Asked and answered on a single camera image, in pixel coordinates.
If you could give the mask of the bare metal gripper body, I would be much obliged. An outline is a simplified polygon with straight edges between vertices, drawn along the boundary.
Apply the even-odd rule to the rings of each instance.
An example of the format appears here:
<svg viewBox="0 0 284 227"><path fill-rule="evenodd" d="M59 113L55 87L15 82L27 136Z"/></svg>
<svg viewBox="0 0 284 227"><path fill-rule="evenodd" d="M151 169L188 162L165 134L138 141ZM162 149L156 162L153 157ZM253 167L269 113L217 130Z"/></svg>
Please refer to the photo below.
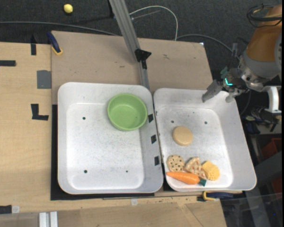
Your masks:
<svg viewBox="0 0 284 227"><path fill-rule="evenodd" d="M251 89L261 91L266 80L258 77L248 67L228 68L221 71L223 87L228 91Z"/></svg>

